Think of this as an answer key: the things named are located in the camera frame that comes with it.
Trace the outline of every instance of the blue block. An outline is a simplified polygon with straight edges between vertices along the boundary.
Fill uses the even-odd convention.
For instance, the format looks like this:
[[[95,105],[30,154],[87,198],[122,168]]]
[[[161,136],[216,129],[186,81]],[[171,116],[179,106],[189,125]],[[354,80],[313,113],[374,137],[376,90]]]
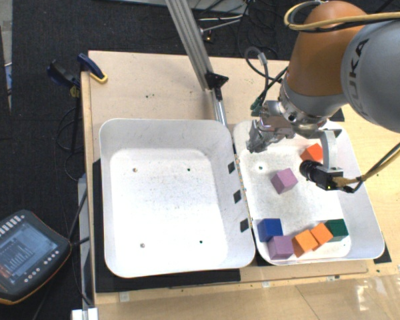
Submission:
[[[258,235],[261,242],[268,242],[273,236],[283,236],[280,218],[265,218],[260,221]]]

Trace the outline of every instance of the white tray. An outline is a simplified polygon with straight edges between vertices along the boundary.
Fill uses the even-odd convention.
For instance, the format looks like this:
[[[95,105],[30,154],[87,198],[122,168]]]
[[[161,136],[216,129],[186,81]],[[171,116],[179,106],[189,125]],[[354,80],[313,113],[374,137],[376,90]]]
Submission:
[[[255,244],[244,227],[249,213],[226,127],[210,120],[112,119],[99,142],[105,262],[114,274],[250,264]]]
[[[271,144],[262,153],[250,153],[246,148],[251,121],[235,126],[234,144],[239,158],[239,168],[251,215],[253,232],[259,253],[274,265],[373,259],[385,248],[376,216],[373,212],[365,185],[352,194],[341,191],[324,191],[299,172],[300,154],[320,140],[307,140],[301,136]],[[326,128],[341,129],[337,138],[338,166],[344,176],[357,177],[360,171],[347,133],[331,121]],[[289,191],[278,194],[270,179],[276,172],[291,168],[298,184]],[[264,218],[280,218],[283,234],[294,236],[305,229],[312,229],[318,222],[328,219],[345,220],[349,236],[340,242],[326,243],[316,251],[299,258],[292,255],[285,260],[271,260],[266,243],[259,241],[257,224]]]

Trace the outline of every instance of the green block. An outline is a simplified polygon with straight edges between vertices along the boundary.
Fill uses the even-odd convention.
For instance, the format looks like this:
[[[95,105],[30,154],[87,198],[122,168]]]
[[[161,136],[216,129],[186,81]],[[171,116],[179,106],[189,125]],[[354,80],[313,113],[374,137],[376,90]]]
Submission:
[[[333,238],[329,242],[338,242],[348,236],[347,226],[343,219],[330,219],[325,225],[333,235]]]

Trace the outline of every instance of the black bracket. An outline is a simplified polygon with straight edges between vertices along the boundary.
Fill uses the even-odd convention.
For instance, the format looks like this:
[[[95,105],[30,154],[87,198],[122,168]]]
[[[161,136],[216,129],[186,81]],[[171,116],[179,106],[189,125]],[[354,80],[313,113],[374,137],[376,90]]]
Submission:
[[[215,90],[215,96],[218,101],[222,101],[222,92],[221,92],[221,87],[228,82],[228,77],[218,75],[217,73],[213,72],[206,72],[205,74],[206,82],[207,85],[209,86],[209,89]]]

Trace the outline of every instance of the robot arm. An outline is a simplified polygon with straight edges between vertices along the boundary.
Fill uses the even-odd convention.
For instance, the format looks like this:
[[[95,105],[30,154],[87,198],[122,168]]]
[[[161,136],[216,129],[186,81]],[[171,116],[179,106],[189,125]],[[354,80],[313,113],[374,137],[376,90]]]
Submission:
[[[400,133],[400,13],[375,19],[350,3],[314,0],[289,10],[286,24],[294,26],[292,14],[309,5],[316,7],[305,23],[291,27],[300,34],[279,98],[264,101],[253,121],[247,143],[252,153],[295,134],[328,147],[332,141],[323,126],[347,103],[369,122]],[[309,179],[313,166],[332,173],[335,158],[324,160],[324,167],[301,166],[302,174]]]

